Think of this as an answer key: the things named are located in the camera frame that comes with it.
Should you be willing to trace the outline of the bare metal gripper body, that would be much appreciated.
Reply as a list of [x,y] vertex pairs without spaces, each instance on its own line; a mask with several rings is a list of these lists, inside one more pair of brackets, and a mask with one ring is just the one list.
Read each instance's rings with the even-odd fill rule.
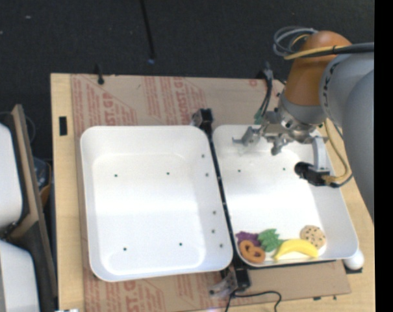
[[262,136],[269,142],[312,142],[315,129],[284,110],[268,111],[262,120]]

